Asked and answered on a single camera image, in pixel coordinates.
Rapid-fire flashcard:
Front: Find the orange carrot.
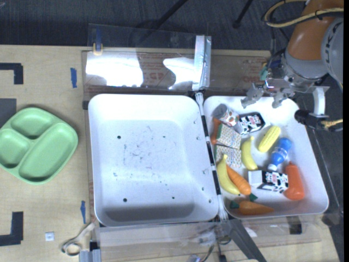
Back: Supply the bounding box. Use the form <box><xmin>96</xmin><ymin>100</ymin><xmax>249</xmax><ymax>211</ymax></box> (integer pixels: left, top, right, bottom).
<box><xmin>210</xmin><ymin>117</ymin><xmax>222</xmax><ymax>146</ymax></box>
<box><xmin>229</xmin><ymin>199</ymin><xmax>275</xmax><ymax>216</ymax></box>
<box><xmin>226</xmin><ymin>164</ymin><xmax>258</xmax><ymax>203</ymax></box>

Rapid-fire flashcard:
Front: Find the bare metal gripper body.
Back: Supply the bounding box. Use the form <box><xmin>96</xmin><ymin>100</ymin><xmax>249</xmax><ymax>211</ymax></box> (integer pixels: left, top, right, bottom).
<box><xmin>262</xmin><ymin>74</ymin><xmax>314</xmax><ymax>96</ymax></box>

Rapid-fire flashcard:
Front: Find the white plastic tray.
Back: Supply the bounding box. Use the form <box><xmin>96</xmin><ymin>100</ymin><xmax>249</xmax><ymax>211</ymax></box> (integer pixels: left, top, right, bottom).
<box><xmin>203</xmin><ymin>95</ymin><xmax>330</xmax><ymax>220</ymax></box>
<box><xmin>87</xmin><ymin>93</ymin><xmax>220</xmax><ymax>227</ymax></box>

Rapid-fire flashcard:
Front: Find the green divided plate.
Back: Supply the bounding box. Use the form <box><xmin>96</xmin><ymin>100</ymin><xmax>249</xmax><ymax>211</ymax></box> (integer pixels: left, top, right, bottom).
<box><xmin>0</xmin><ymin>107</ymin><xmax>79</xmax><ymax>186</ymax></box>

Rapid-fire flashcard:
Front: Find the thin black and white rod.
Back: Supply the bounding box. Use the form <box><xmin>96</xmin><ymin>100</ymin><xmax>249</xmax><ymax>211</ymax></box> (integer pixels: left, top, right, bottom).
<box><xmin>194</xmin><ymin>91</ymin><xmax>228</xmax><ymax>221</ymax></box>

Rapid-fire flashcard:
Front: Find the black and white cow carton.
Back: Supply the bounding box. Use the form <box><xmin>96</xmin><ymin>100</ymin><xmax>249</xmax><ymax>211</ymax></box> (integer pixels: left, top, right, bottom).
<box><xmin>247</xmin><ymin>169</ymin><xmax>290</xmax><ymax>194</ymax></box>
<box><xmin>236</xmin><ymin>111</ymin><xmax>266</xmax><ymax>136</ymax></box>

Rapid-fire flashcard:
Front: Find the black cylinder on white bracket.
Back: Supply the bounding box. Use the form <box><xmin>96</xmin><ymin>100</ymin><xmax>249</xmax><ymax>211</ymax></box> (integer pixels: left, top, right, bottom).
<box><xmin>294</xmin><ymin>86</ymin><xmax>331</xmax><ymax>129</ymax></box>

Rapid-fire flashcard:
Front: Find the small can with orange print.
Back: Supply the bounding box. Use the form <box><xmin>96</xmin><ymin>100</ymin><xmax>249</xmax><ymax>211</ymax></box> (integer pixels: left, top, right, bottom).
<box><xmin>212</xmin><ymin>103</ymin><xmax>240</xmax><ymax>128</ymax></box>

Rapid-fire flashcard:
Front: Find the blue and white bottle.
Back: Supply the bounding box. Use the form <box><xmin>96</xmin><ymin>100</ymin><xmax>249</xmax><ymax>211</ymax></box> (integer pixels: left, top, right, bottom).
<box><xmin>267</xmin><ymin>137</ymin><xmax>293</xmax><ymax>172</ymax></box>

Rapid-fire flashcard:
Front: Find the yellow corn cob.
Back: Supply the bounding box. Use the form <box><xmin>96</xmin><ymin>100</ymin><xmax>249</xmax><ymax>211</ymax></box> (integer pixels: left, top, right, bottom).
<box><xmin>257</xmin><ymin>125</ymin><xmax>282</xmax><ymax>153</ymax></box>

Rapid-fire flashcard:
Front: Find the patterned beige packet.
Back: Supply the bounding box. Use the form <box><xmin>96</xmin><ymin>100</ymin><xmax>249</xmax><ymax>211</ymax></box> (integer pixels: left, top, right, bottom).
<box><xmin>215</xmin><ymin>145</ymin><xmax>243</xmax><ymax>169</ymax></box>
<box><xmin>216</xmin><ymin>124</ymin><xmax>243</xmax><ymax>150</ymax></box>

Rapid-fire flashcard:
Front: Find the yellow banana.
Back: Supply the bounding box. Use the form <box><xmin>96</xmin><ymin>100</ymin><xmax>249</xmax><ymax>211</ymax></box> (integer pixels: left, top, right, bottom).
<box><xmin>216</xmin><ymin>153</ymin><xmax>242</xmax><ymax>196</ymax></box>
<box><xmin>240</xmin><ymin>135</ymin><xmax>259</xmax><ymax>171</ymax></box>

